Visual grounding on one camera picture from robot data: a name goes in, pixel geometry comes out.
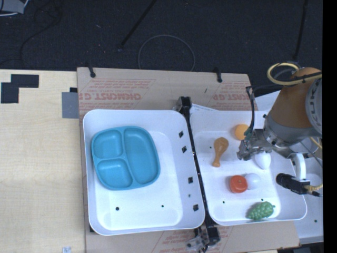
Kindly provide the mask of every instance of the white wire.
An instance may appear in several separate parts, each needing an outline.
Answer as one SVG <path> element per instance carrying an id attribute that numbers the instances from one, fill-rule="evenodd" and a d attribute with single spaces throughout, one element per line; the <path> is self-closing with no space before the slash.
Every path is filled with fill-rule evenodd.
<path id="1" fill-rule="evenodd" d="M 24 4 L 24 6 L 23 6 L 23 9 L 26 8 L 26 6 L 27 6 L 27 4 L 28 4 L 29 1 L 30 1 L 30 0 L 26 0 L 25 4 Z M 0 17 L 14 16 L 14 15 L 17 15 L 17 14 L 18 14 L 18 12 L 7 13 L 7 14 L 0 14 Z"/>

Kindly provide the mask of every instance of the green toy vegetable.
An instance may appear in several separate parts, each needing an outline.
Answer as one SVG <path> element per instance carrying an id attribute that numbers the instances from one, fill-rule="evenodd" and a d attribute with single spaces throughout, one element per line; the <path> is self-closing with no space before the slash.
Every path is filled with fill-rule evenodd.
<path id="1" fill-rule="evenodd" d="M 260 220 L 262 218 L 270 217 L 274 212 L 274 205 L 268 201 L 260 202 L 248 213 L 248 218 L 253 220 Z"/>

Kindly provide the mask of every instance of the blue divided plate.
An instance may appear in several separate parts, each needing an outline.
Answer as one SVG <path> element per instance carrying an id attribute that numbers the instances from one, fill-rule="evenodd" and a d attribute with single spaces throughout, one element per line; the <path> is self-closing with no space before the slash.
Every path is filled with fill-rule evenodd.
<path id="1" fill-rule="evenodd" d="M 91 150 L 97 176 L 111 190 L 148 186 L 160 174 L 153 139 L 138 126 L 122 126 L 97 133 Z"/>

